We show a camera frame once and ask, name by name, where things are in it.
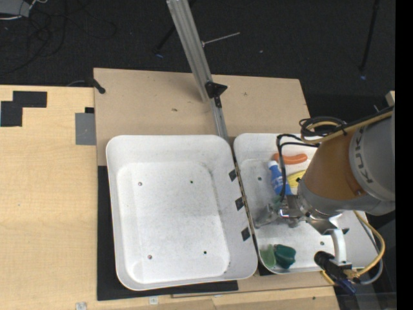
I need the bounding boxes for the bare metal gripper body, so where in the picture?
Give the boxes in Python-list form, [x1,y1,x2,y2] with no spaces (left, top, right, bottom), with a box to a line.
[276,194,323,229]

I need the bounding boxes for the yellow banana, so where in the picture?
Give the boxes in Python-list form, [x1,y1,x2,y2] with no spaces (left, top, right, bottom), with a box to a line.
[286,170,307,189]

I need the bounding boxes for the blue and white bottle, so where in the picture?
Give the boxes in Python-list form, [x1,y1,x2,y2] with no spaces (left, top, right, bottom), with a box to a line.
[267,160,296,197]

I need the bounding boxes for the dark green toy pepper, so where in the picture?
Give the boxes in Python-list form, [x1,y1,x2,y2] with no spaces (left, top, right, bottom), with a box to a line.
[273,243,297,270]

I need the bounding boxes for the orange sausage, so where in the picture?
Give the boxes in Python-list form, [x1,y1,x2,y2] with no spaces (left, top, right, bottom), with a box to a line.
[273,152,308,165]

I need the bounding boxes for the white plastic tray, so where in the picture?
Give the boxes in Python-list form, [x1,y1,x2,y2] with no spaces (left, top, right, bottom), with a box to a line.
[105,134,259,291]
[232,132,379,276]

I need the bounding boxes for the brown cardboard board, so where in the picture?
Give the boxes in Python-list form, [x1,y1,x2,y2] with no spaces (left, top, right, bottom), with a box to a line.
[93,68,336,299]

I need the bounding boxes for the black cylinder on white bracket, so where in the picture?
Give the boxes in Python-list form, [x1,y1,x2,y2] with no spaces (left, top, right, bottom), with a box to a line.
[314,227,353,282]

